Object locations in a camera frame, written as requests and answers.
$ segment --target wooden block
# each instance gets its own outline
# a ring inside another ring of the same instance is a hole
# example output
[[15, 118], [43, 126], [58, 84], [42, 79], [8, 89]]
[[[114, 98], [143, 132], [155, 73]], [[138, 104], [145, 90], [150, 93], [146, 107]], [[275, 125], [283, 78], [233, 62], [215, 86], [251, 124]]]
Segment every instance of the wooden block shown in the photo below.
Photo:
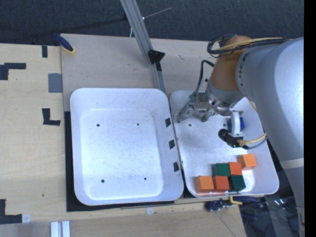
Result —
[[228, 163], [217, 163], [212, 167], [213, 176], [230, 176]]
[[230, 189], [228, 176], [214, 176], [213, 177], [214, 192], [224, 193]]
[[242, 167], [240, 162], [233, 162], [230, 161], [228, 163], [229, 165], [229, 170], [231, 173], [231, 176], [241, 176], [242, 175]]
[[241, 163], [243, 170], [250, 170], [257, 166], [254, 154], [246, 154], [239, 156], [237, 161]]
[[195, 179], [197, 193], [210, 193], [214, 190], [214, 184], [211, 176], [199, 176]]
[[245, 181], [242, 175], [229, 177], [230, 191], [239, 192], [246, 188]]

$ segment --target orange block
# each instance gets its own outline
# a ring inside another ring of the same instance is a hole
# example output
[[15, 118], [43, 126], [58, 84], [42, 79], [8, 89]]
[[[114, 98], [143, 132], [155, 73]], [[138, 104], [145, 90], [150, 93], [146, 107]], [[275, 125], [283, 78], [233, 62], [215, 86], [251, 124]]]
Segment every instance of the orange block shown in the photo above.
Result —
[[197, 193], [209, 193], [214, 190], [211, 176], [199, 176], [195, 179], [195, 186]]
[[230, 189], [228, 176], [214, 176], [213, 183], [215, 189], [214, 192], [224, 193], [225, 191], [228, 191]]
[[250, 170], [257, 166], [257, 162], [254, 154], [246, 154], [239, 156], [237, 161], [241, 163], [243, 170]]
[[229, 171], [231, 172], [232, 176], [241, 176], [242, 175], [242, 167], [240, 162], [232, 162], [228, 163]]

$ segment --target gray tape marking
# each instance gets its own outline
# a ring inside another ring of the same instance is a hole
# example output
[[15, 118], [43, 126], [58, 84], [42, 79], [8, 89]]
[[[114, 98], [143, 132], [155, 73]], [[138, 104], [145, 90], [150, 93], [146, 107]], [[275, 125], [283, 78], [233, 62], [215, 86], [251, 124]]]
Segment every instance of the gray tape marking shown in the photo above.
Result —
[[48, 92], [63, 93], [62, 76], [59, 73], [48, 74]]

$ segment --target wire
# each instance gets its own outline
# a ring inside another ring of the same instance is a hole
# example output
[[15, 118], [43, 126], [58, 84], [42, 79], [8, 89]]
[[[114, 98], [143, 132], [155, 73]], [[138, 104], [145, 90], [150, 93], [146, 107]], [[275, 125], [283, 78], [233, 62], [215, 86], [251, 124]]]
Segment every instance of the wire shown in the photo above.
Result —
[[249, 103], [251, 104], [252, 108], [253, 108], [255, 111], [257, 111], [257, 107], [256, 107], [255, 103], [252, 102], [252, 101], [250, 101], [249, 99], [248, 99], [248, 101], [249, 101]]
[[237, 50], [242, 50], [242, 49], [253, 47], [253, 46], [261, 46], [261, 45], [267, 45], [267, 44], [279, 44], [279, 43], [283, 43], [283, 42], [288, 41], [288, 40], [292, 40], [292, 39], [288, 39], [288, 38], [250, 39], [250, 40], [244, 40], [244, 41], [241, 41], [238, 43], [233, 43], [233, 44], [229, 44], [226, 46], [222, 46], [222, 47], [215, 49], [215, 50], [212, 49], [216, 43], [219, 43], [221, 46], [221, 42], [223, 42], [227, 39], [231, 39], [234, 36], [236, 36], [236, 35], [223, 35], [223, 36], [220, 36], [218, 38], [211, 40], [207, 45], [207, 52], [212, 57], [218, 58], [221, 55], [230, 55]]
[[255, 145], [255, 146], [249, 147], [249, 146], [246, 146], [246, 145], [245, 145], [245, 146], [243, 146], [242, 148], [247, 149], [247, 150], [258, 148], [258, 147], [260, 147], [263, 143], [265, 143], [267, 139], [268, 139], [268, 138], [265, 137], [265, 139], [264, 139], [263, 141], [261, 141], [260, 143], [258, 143], [258, 144]]
[[237, 142], [239, 143], [239, 145], [244, 146], [244, 145], [247, 145], [247, 144], [250, 144], [250, 143], [255, 143], [255, 142], [261, 141], [266, 136], [267, 136], [267, 134], [264, 133], [258, 139], [254, 139], [254, 140], [237, 140]]
[[234, 237], [236, 237], [236, 235], [234, 234], [234, 232], [228, 227], [228, 225], [223, 221], [223, 219], [218, 215], [218, 212], [215, 211], [215, 214], [217, 215], [217, 217], [222, 221], [222, 223], [227, 227], [227, 229], [232, 233], [232, 235]]
[[202, 79], [203, 79], [203, 64], [207, 63], [208, 65], [210, 65], [211, 67], [214, 67], [214, 63], [207, 61], [207, 60], [202, 60], [201, 61], [201, 69], [199, 72], [199, 78], [198, 78], [198, 83], [197, 83], [197, 88], [196, 90], [193, 92], [193, 96], [195, 97], [199, 91], [199, 87], [201, 86], [202, 83]]

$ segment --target blue clamp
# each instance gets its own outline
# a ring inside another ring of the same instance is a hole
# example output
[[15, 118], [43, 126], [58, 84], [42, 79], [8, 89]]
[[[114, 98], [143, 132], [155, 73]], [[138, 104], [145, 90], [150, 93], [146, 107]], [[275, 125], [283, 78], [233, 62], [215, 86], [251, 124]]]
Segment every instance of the blue clamp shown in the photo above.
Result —
[[222, 198], [220, 198], [219, 200], [208, 201], [205, 203], [205, 209], [207, 211], [219, 211], [223, 208], [223, 206], [225, 206], [227, 209], [227, 206], [225, 205], [225, 202]]
[[71, 46], [68, 41], [66, 41], [63, 37], [61, 37], [60, 35], [58, 34], [53, 34], [53, 39], [58, 42], [64, 51], [66, 51], [67, 53], [69, 54], [74, 54], [76, 49]]

